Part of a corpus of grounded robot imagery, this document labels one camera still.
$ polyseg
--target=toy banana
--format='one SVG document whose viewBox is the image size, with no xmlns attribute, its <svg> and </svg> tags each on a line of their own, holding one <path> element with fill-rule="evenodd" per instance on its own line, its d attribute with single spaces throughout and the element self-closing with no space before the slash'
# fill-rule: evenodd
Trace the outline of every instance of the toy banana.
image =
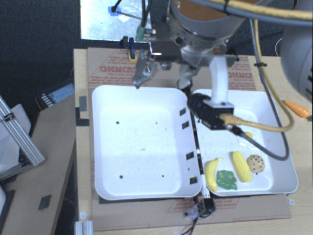
<svg viewBox="0 0 313 235">
<path fill-rule="evenodd" d="M 217 183 L 215 178 L 215 169 L 221 158 L 210 161 L 205 168 L 205 180 L 211 191 L 217 191 Z"/>
</svg>

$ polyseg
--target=empty white tray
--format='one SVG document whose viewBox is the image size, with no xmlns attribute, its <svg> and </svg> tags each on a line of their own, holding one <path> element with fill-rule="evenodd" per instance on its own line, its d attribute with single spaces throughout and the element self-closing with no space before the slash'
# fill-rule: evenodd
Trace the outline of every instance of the empty white tray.
<svg viewBox="0 0 313 235">
<path fill-rule="evenodd" d="M 211 95 L 211 90 L 196 90 L 194 93 Z M 229 91 L 228 101 L 235 105 L 234 115 L 249 121 L 277 126 L 275 116 L 264 92 Z M 218 187 L 214 194 L 218 196 L 276 194 L 291 193 L 297 189 L 298 179 L 290 156 L 286 161 L 275 160 L 227 130 L 211 131 L 198 121 L 196 121 L 196 127 L 204 166 L 209 161 L 221 157 L 222 161 L 218 163 L 216 172 L 219 170 L 233 171 L 237 178 L 237 190 L 226 190 Z M 253 138 L 268 150 L 279 156 L 284 156 L 285 146 L 280 133 L 243 125 L 240 127 L 243 131 L 250 132 Z M 245 159 L 251 154 L 261 156 L 265 161 L 265 170 L 257 175 L 252 173 L 250 182 L 241 182 L 231 159 L 233 151 L 241 151 Z"/>
<path fill-rule="evenodd" d="M 192 197 L 201 189 L 187 97 L 109 86 L 92 94 L 95 188 L 108 200 Z"/>
</svg>

